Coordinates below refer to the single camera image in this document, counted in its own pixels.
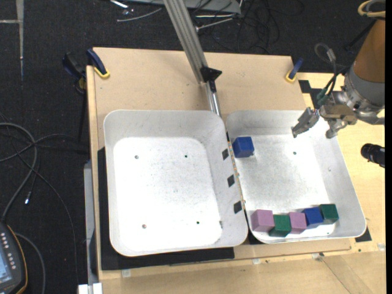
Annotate pale wood board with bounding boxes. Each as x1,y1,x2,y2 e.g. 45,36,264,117
91,47,352,281

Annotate green cube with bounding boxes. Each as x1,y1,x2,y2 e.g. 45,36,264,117
318,203,340,225
268,214,292,238

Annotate pink cube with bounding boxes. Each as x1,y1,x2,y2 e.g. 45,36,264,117
251,209,276,233
288,211,308,235

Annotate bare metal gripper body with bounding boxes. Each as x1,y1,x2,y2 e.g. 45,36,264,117
318,90,386,126

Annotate white plastic tray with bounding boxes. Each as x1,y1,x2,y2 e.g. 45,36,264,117
103,109,249,257
225,109,368,245

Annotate blue cube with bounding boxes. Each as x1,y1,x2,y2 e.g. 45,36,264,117
303,206,325,229
232,136,255,159

